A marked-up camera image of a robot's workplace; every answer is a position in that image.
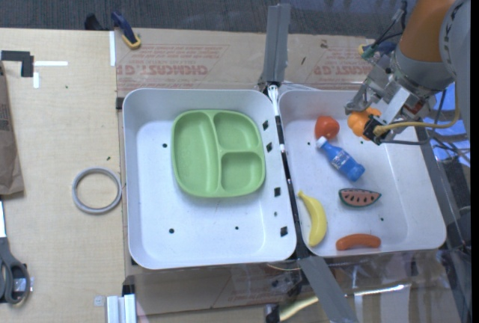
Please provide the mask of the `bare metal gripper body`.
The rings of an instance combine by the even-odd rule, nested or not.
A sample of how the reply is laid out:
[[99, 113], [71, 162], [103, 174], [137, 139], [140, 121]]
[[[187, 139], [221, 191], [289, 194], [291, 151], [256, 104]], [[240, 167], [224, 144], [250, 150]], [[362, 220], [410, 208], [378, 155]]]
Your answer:
[[382, 119], [423, 119], [427, 116], [427, 63], [403, 54], [383, 55], [367, 76], [367, 86]]

